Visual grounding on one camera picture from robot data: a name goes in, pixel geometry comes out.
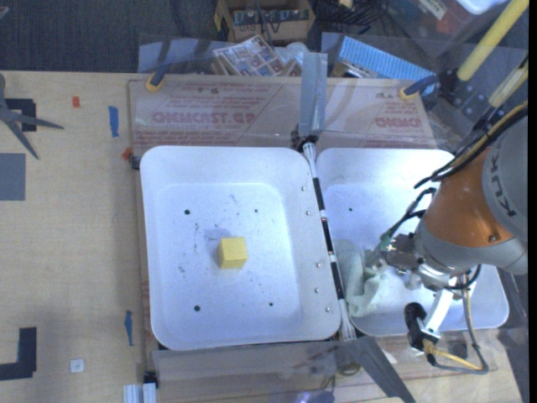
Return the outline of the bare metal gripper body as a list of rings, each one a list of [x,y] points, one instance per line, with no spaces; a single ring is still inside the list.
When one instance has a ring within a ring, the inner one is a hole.
[[[431,257],[416,233],[398,234],[384,250],[383,258],[396,270],[409,273],[406,286],[410,289],[422,285],[432,291],[443,290],[458,275]]]

